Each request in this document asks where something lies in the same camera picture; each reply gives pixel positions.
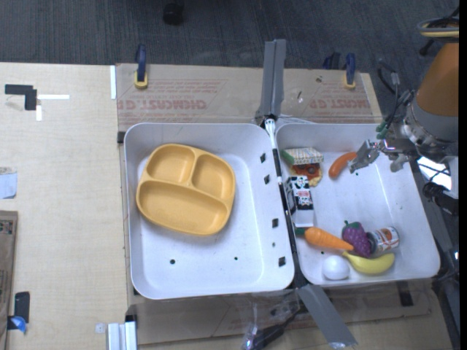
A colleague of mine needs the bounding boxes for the black cylinder on white bracket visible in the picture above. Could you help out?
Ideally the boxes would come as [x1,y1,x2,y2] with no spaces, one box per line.
[417,154,460,217]

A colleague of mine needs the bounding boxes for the toy pizza slice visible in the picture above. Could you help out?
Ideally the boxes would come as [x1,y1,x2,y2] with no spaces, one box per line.
[289,162,324,188]

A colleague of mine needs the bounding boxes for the yellow divided plate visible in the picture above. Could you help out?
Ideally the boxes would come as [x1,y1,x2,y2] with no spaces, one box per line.
[135,143,237,238]

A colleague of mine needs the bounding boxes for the green and tan toy sandwich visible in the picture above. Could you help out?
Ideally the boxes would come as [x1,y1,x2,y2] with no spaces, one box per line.
[280,147,325,166]

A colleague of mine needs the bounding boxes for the brown cardboard board, red print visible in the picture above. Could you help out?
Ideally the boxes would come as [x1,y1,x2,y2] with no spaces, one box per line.
[115,63,432,346]

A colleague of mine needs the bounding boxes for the white plastic tray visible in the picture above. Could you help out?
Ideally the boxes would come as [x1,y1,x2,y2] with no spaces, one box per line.
[123,122,296,301]
[274,122,442,288]

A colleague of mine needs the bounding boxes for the orange toy sausage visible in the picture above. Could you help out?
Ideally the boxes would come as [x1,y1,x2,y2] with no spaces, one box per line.
[328,151,359,179]

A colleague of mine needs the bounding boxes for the yellow banana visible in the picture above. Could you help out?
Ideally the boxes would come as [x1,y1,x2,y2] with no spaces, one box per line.
[341,250,396,276]

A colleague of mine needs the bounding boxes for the orange toy carrot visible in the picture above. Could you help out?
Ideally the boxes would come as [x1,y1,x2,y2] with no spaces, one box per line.
[295,226,355,252]

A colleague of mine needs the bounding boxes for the small orange and white can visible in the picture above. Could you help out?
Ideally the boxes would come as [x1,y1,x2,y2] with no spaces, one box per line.
[366,226,401,256]

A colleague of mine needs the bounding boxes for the cow print milk carton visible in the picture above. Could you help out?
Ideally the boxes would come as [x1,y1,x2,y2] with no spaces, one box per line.
[283,175,316,229]

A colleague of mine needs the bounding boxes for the white egg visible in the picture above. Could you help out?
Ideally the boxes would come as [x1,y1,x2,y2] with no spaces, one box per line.
[322,254,351,281]

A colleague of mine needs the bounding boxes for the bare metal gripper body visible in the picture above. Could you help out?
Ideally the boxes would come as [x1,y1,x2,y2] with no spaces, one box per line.
[378,121,457,159]

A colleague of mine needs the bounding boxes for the purple toy grapes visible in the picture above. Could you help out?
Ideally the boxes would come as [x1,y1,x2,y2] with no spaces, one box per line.
[341,220,373,259]

